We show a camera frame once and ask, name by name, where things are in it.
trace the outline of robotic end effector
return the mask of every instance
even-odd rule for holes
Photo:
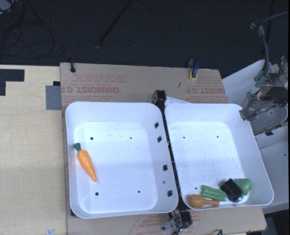
[[[288,104],[288,63],[285,57],[281,58],[279,71],[268,73],[259,87],[256,93],[246,94],[243,109],[240,111],[243,120],[254,120],[262,112],[277,105],[285,107]]]

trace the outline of cardboard sheet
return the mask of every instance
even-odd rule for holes
[[[191,81],[191,70],[186,68],[100,64],[74,64],[74,68],[76,72],[72,73],[70,63],[60,64],[68,234],[163,234],[160,225],[168,221],[166,213],[96,219],[81,219],[71,215],[66,107],[75,101],[148,102],[155,90],[165,90],[168,97],[191,103],[228,103],[219,71],[199,69],[197,80]],[[215,234],[220,229],[224,234],[229,234],[266,229],[261,207],[191,211],[191,214],[193,224],[181,234]]]

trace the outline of orange carrot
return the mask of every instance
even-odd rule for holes
[[[90,155],[86,150],[81,149],[80,143],[76,143],[73,147],[78,151],[77,158],[80,161],[81,166],[86,171],[86,173],[90,175],[90,177],[96,182],[97,176]]]

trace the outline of yellow clip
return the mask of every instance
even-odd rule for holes
[[[197,80],[197,74],[196,74],[196,77],[192,77],[192,72],[193,72],[193,70],[191,70],[191,72],[190,72],[190,77],[189,77],[189,79],[190,79],[191,81],[195,81],[195,80]]]

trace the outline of brown toy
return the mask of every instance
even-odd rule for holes
[[[189,204],[194,208],[200,208],[203,205],[213,205],[218,206],[219,201],[218,200],[210,200],[206,199],[201,195],[193,194],[190,196]]]

